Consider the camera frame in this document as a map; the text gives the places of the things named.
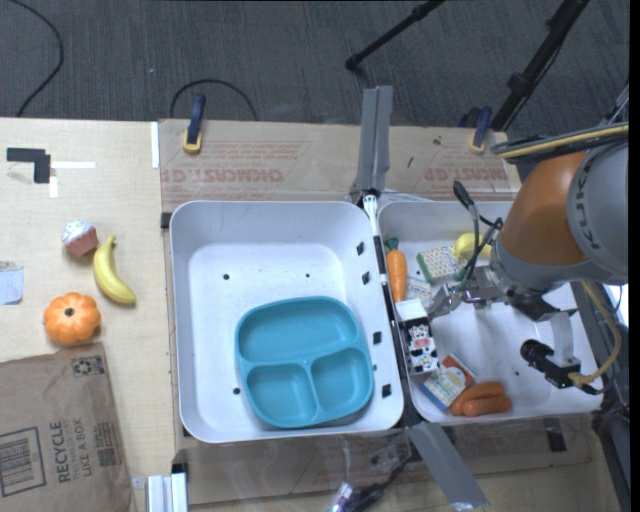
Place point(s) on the small white packet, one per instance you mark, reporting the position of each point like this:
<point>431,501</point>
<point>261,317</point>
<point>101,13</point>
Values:
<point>418,288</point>

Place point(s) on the orange sausage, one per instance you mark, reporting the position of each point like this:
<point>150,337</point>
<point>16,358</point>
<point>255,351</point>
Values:
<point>487,406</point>
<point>477,391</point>

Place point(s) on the orange and white packet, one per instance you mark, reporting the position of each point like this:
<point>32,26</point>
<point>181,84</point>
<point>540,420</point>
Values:
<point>447,382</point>

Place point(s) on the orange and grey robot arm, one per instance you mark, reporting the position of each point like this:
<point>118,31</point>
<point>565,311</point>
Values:
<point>550,225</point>

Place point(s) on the brown paper bag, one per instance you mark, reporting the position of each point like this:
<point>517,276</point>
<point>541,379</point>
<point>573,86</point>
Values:
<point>55,440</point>

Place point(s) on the yellow banana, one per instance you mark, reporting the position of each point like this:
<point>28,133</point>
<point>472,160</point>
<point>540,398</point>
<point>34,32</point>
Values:
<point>107,277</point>
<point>465,244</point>

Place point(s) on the orange carrot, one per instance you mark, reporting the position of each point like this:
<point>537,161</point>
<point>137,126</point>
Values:
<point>397,272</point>

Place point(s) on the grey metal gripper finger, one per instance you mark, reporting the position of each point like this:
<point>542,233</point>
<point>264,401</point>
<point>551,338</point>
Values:
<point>442,301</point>

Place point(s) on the brown cardboard board red print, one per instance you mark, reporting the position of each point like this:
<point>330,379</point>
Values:
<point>300,165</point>

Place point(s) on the white plastic tray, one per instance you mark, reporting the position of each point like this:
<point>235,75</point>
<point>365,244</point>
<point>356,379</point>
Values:
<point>210,310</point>
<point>500,345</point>

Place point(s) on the white cow print carton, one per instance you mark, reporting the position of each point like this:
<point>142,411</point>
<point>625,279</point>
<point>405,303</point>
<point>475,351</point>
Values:
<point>420,345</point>

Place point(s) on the pink cupcake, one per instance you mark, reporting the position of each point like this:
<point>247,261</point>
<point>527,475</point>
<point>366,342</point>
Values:
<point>80,239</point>

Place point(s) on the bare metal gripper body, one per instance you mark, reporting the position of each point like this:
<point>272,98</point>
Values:
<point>492,285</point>

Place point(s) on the black cylinder on white bracket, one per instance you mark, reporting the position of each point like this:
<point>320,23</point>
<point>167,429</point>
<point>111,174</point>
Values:
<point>550,365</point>

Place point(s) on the blue divided plate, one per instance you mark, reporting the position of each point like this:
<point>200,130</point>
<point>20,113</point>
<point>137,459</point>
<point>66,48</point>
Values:
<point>300,330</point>

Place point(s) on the orange pumpkin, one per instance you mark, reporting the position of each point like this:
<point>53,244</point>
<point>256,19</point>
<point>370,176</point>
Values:
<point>71,319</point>

